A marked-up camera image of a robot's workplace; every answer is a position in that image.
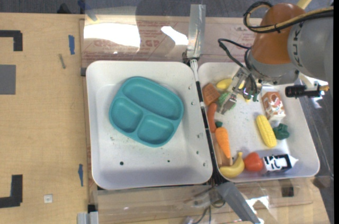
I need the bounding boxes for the brown and white carton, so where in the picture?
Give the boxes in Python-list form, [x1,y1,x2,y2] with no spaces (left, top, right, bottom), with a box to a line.
[261,91,287,123]

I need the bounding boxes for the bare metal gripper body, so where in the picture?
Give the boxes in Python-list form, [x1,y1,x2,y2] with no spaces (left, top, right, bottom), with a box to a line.
[230,67,255,98]

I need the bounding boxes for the yellow lemon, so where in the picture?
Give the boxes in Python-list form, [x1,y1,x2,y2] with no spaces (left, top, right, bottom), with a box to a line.
[216,78,234,91]

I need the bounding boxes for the teal divided plate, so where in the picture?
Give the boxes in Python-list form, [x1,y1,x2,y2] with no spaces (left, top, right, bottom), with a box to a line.
[108,76,185,148]

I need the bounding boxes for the tan bread loaf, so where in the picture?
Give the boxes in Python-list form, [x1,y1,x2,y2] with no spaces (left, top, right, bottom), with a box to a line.
[213,139,234,168]

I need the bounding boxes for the white plastic tray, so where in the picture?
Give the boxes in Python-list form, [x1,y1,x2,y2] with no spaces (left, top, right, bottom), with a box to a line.
[197,61,321,184]
[85,60,214,191]

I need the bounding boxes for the orange sausage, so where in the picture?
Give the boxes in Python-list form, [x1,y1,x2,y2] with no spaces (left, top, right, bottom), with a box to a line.
[207,102,218,134]

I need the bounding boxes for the yellow corn cob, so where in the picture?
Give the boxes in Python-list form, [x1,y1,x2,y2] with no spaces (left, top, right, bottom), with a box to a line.
[255,114,278,149]

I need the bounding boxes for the brown waffle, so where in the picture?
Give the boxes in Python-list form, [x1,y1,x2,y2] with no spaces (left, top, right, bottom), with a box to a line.
[201,83,221,106]

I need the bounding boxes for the green broccoli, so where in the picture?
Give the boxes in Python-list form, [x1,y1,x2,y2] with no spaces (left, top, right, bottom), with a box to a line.
[272,122,291,141]

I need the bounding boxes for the orange bell pepper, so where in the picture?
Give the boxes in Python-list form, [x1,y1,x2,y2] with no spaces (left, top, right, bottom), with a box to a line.
[243,151,264,173]

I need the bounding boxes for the yellow banana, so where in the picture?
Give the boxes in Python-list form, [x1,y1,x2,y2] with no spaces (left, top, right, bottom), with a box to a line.
[219,151,246,180]

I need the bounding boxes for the orange carrot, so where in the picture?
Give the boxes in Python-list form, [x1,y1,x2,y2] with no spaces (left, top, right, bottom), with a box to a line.
[214,120,232,160]

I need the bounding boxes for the brown cardboard board red print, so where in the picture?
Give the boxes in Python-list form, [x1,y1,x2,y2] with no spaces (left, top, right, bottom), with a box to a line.
[80,15,318,208]

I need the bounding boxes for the green leafy vegetable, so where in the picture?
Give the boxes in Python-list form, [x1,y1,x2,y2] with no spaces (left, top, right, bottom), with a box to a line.
[217,91,237,111]

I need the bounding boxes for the black and white carton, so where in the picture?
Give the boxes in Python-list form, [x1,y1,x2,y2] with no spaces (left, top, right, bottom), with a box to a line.
[262,154,299,175]

